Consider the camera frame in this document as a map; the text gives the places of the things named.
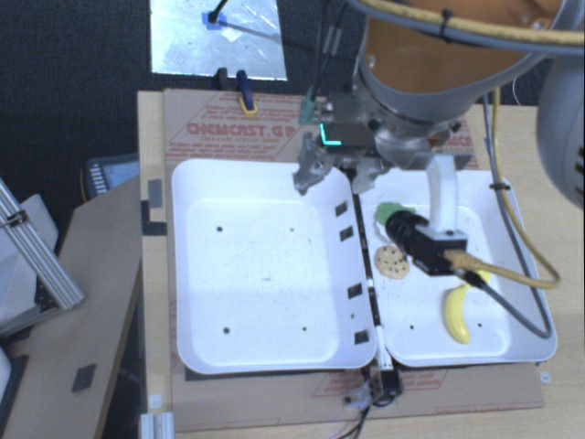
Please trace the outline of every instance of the wooden table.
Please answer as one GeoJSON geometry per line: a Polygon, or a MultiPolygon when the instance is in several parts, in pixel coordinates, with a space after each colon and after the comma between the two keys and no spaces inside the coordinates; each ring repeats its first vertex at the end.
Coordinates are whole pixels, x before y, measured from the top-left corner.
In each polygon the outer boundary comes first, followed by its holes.
{"type": "MultiPolygon", "coordinates": [[[[143,199],[147,199],[148,177],[164,177],[164,132],[160,124],[162,96],[142,93],[141,162],[143,199]]],[[[503,107],[501,152],[505,177],[513,185],[522,217],[534,243],[561,272],[562,286],[548,293],[548,304],[558,332],[557,354],[539,370],[551,382],[543,385],[543,409],[481,412],[391,420],[367,421],[361,437],[393,439],[525,437],[580,437],[585,430],[585,350],[583,319],[583,212],[568,203],[550,184],[537,153],[536,109],[503,107]]],[[[467,114],[478,163],[488,167],[484,148],[484,122],[479,106],[467,114]]],[[[165,208],[151,209],[151,220],[165,220],[165,208]]],[[[144,260],[163,259],[162,240],[144,240],[144,260]]],[[[168,356],[168,307],[162,303],[167,288],[161,274],[146,274],[145,334],[149,412],[171,411],[170,360],[168,356]]],[[[319,423],[177,434],[178,439],[306,439],[331,438],[346,431],[347,423],[319,423]]]]}

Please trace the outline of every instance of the yellow banana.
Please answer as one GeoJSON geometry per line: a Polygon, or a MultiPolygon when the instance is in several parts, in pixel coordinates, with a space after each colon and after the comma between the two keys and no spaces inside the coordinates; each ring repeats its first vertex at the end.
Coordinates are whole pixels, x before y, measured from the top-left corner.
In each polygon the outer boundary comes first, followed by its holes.
{"type": "Polygon", "coordinates": [[[467,324],[465,324],[465,319],[463,319],[463,301],[470,287],[469,284],[462,284],[452,289],[447,294],[444,307],[445,321],[449,333],[459,343],[464,344],[470,342],[469,330],[467,329],[467,324]]]}

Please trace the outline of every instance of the metal plate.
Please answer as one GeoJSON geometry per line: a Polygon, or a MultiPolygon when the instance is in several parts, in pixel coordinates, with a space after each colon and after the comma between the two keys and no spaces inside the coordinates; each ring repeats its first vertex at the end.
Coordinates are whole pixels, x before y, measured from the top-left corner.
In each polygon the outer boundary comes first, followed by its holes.
{"type": "Polygon", "coordinates": [[[154,73],[230,77],[246,70],[256,80],[286,80],[276,0],[229,0],[219,25],[204,15],[220,0],[151,0],[154,73]]]}

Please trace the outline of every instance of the gray cable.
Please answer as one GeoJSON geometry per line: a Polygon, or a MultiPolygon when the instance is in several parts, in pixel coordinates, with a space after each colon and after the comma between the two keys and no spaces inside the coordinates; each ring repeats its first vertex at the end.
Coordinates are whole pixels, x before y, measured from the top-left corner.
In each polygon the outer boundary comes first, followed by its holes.
{"type": "MultiPolygon", "coordinates": [[[[490,168],[492,171],[492,179],[495,183],[497,179],[496,179],[496,173],[495,173],[494,150],[492,147],[492,145],[493,145],[493,142],[492,142],[492,119],[491,119],[490,112],[489,112],[489,103],[487,100],[487,95],[484,95],[483,102],[484,102],[485,134],[487,136],[487,154],[488,154],[489,159],[490,159],[490,168]]],[[[522,250],[520,249],[520,244],[518,242],[518,238],[516,236],[516,233],[514,232],[514,228],[512,227],[512,223],[510,222],[510,218],[508,217],[508,214],[505,210],[504,201],[502,199],[502,193],[503,193],[502,190],[499,190],[499,189],[497,189],[495,191],[495,196],[497,198],[497,205],[498,205],[498,208],[500,209],[500,214],[502,215],[502,219],[504,220],[505,229],[507,230],[508,236],[510,236],[510,241],[512,242],[512,245],[514,246],[516,256],[518,257],[518,260],[520,261],[520,265],[522,266],[522,271],[524,272],[524,274],[526,276],[528,276],[529,278],[532,278],[532,275],[530,273],[530,269],[528,268],[528,265],[527,265],[527,261],[524,258],[524,253],[522,253],[522,250]]],[[[510,303],[508,303],[500,294],[496,293],[488,285],[485,286],[484,290],[489,295],[491,295],[497,303],[499,303],[504,309],[506,309],[510,313],[511,316],[513,316],[518,322],[520,322],[520,324],[522,324],[524,327],[526,327],[528,330],[530,330],[533,334],[535,334],[536,336],[541,337],[541,338],[550,338],[551,337],[552,324],[550,322],[550,319],[548,318],[545,304],[544,304],[542,298],[540,297],[540,292],[538,291],[537,288],[531,287],[530,290],[531,290],[532,295],[534,296],[534,299],[537,303],[538,312],[540,313],[540,316],[542,317],[542,320],[544,322],[545,331],[542,331],[538,327],[534,326],[527,318],[525,318],[520,312],[518,312],[515,307],[510,305],[510,303]]]]}
{"type": "Polygon", "coordinates": [[[557,56],[572,56],[583,57],[585,55],[585,48],[583,46],[559,46],[554,44],[535,44],[522,41],[513,41],[507,39],[499,39],[496,37],[488,37],[473,33],[453,29],[452,27],[441,27],[441,25],[434,25],[422,21],[416,21],[406,18],[404,16],[392,15],[384,11],[377,10],[368,5],[364,5],[359,0],[346,0],[356,10],[366,15],[372,16],[395,25],[409,27],[420,32],[428,33],[430,35],[445,38],[453,42],[460,42],[463,44],[471,44],[474,46],[481,46],[487,48],[500,48],[505,50],[516,50],[520,52],[534,52],[557,56]]]}

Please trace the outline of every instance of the yellow cable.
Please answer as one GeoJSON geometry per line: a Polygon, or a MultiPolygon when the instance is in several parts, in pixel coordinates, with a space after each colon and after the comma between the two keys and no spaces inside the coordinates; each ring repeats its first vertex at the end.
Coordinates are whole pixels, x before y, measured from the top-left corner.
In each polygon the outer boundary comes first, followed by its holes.
{"type": "MultiPolygon", "coordinates": [[[[502,184],[502,173],[500,170],[500,162],[499,162],[499,147],[498,147],[498,109],[500,106],[500,89],[497,88],[494,90],[494,106],[492,110],[492,151],[494,153],[494,164],[495,164],[495,182],[497,184],[502,184]]],[[[499,267],[497,265],[492,265],[490,263],[486,263],[473,257],[471,254],[465,251],[446,251],[444,253],[445,259],[449,260],[452,263],[452,268],[465,268],[467,270],[473,271],[487,271],[489,273],[499,274],[500,276],[504,276],[504,278],[508,278],[510,280],[514,280],[521,284],[527,284],[528,286],[534,286],[536,288],[542,289],[554,289],[557,288],[560,284],[560,275],[558,274],[557,270],[544,258],[544,256],[538,251],[536,246],[532,243],[532,241],[528,238],[526,232],[522,228],[522,224],[520,223],[520,219],[515,214],[514,209],[512,208],[512,203],[510,202],[510,198],[507,196],[507,191],[502,189],[502,200],[504,202],[505,211],[510,217],[510,221],[512,222],[514,229],[516,230],[520,239],[524,242],[524,244],[528,247],[528,249],[532,252],[535,259],[540,262],[540,264],[547,270],[548,273],[552,276],[552,280],[536,280],[534,278],[530,278],[529,276],[525,276],[521,273],[512,272],[511,270],[507,270],[506,268],[499,267]]]]}
{"type": "MultiPolygon", "coordinates": [[[[389,0],[358,1],[376,10],[390,13],[395,16],[402,16],[414,21],[431,23],[436,26],[440,26],[444,23],[443,15],[429,10],[397,4],[389,0]]],[[[536,31],[534,29],[483,23],[457,16],[449,18],[447,27],[480,36],[496,37],[498,39],[514,40],[518,42],[552,44],[559,46],[583,46],[585,44],[585,34],[582,31],[536,31]]]]}

